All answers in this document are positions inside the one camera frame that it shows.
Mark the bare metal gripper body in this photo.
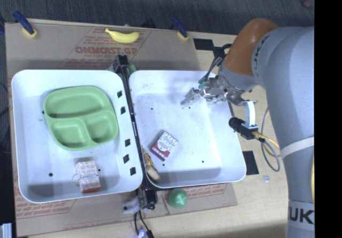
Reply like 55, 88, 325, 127
199, 76, 243, 105

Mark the white plastic tray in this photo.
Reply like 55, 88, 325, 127
128, 69, 247, 189
11, 69, 143, 204

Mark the pink and red carton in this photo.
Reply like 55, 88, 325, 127
151, 131, 179, 162

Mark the thin black and white rod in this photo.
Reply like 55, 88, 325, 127
119, 64, 153, 215

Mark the tan toy bread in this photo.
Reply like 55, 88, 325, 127
141, 147, 161, 182

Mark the yellow banana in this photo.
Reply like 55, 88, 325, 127
104, 28, 141, 44

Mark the green round toy fruit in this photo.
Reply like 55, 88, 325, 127
167, 187, 188, 209

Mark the green divided plate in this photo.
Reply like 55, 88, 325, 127
43, 85, 120, 152

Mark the orange carton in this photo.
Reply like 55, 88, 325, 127
74, 160, 102, 194

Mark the brown cardboard board red print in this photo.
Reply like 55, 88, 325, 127
4, 18, 238, 236

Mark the black cylinder on white bracket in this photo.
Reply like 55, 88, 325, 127
228, 99, 259, 140

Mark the black block with thin wires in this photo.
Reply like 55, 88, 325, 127
137, 188, 158, 210
114, 54, 130, 73

